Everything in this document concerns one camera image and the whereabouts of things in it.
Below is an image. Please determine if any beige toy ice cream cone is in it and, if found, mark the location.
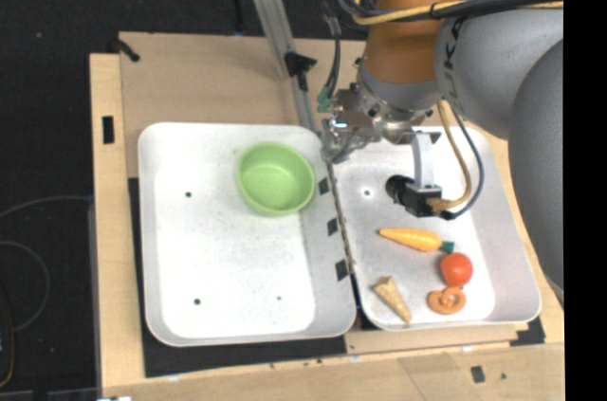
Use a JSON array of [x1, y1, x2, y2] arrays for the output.
[[371, 276, 414, 325]]

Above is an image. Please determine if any orange toy pretzel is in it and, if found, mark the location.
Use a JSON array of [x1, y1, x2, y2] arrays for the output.
[[426, 285, 469, 317]]

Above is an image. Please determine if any red toy tomato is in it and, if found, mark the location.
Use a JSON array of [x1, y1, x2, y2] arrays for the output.
[[439, 251, 475, 288]]

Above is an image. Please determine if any brown flat board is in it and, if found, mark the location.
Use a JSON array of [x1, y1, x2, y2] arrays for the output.
[[118, 30, 565, 355]]

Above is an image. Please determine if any orange toy carrot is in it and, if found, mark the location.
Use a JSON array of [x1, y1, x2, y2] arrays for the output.
[[377, 227, 456, 255]]

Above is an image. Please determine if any white plastic tray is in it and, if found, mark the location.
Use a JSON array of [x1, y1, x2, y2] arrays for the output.
[[326, 123, 543, 333], [137, 121, 359, 348]]

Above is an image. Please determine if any black cylinder on white bracket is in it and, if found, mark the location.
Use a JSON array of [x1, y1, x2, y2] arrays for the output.
[[384, 128, 445, 219]]

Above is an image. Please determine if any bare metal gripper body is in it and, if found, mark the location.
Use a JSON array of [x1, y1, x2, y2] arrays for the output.
[[331, 82, 433, 145]]

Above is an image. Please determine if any green bowl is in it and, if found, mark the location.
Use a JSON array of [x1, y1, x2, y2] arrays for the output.
[[235, 141, 318, 218]]

